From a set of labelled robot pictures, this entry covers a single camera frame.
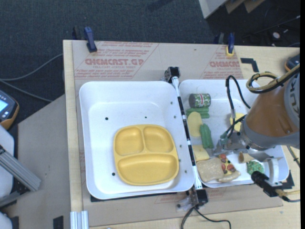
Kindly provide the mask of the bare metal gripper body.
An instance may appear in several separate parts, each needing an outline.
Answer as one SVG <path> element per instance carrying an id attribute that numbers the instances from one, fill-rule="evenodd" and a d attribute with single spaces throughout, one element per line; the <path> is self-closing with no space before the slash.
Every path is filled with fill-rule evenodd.
<path id="1" fill-rule="evenodd" d="M 266 148 L 258 146 L 243 133 L 233 133 L 230 137 L 225 137 L 223 139 L 223 149 L 235 153 L 247 153 L 260 162 L 273 158 L 273 156 L 270 156 L 265 152 Z"/>

